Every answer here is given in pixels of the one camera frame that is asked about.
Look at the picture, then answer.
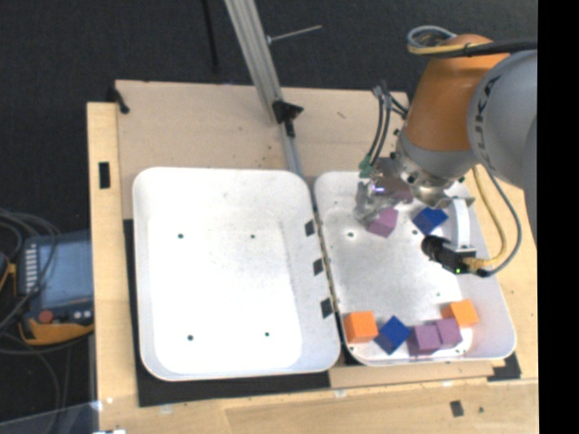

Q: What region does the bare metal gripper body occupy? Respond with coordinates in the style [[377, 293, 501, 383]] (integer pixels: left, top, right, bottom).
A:
[[366, 156, 475, 211]]

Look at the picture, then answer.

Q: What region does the purple cube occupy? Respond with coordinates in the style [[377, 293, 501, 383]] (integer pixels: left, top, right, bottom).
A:
[[434, 316, 464, 348], [365, 208, 400, 239], [406, 324, 442, 357]]

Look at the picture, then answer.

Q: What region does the blue cube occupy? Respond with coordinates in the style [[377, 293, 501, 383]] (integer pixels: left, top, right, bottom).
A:
[[373, 316, 413, 356], [412, 206, 450, 236]]

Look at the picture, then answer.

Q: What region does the white plastic tray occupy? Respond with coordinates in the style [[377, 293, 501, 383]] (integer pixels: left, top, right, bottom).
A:
[[131, 165, 342, 382], [312, 170, 518, 368]]

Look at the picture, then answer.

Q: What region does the orange cube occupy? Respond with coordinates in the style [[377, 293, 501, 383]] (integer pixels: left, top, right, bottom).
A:
[[441, 298, 480, 327], [343, 310, 380, 344]]

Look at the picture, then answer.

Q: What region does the brown cardboard board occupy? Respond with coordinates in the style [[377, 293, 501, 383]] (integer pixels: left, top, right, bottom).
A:
[[113, 79, 508, 391]]

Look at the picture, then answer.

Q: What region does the black cylinder on white bracket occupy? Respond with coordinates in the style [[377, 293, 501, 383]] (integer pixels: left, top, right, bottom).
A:
[[420, 198, 479, 276]]

